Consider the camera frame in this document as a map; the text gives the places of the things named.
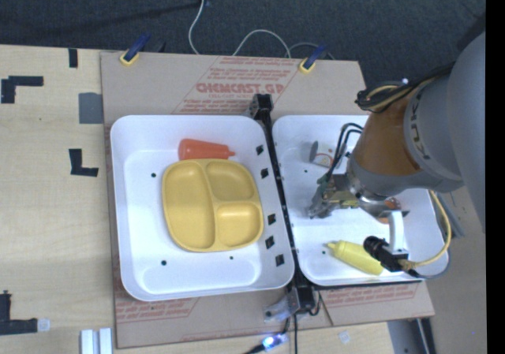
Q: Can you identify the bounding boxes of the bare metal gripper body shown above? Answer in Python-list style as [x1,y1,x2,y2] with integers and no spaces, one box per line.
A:
[322,173,410,223]

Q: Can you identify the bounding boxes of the small white printed can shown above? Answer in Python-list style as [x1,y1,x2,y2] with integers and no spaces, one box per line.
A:
[301,140,337,169]

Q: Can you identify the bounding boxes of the small orange object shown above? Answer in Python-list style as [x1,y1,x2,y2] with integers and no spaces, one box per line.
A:
[377,196,402,225]

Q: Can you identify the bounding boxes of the yellow squeeze bottle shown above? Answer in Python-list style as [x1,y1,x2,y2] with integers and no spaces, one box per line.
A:
[324,240,385,277]

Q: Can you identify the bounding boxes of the white plastic tray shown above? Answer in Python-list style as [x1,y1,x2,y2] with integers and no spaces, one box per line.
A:
[271,114,451,287]
[109,114,296,302]

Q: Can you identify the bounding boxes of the yellow divided plate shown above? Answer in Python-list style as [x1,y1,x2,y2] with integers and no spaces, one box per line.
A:
[161,158,265,254]

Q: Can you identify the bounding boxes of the orange squeeze bottle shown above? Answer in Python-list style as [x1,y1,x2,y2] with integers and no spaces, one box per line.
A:
[178,138,237,162]

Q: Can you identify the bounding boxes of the brown cardboard board red print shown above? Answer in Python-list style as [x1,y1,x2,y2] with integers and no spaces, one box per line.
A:
[99,50,436,349]

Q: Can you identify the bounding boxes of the black cylinder on white bracket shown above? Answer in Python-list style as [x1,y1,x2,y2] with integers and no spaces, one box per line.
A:
[362,211,411,273]

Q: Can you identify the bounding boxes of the black block with thin wires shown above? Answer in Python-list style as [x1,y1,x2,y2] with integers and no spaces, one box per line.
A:
[292,284,317,312]
[250,93,275,121]

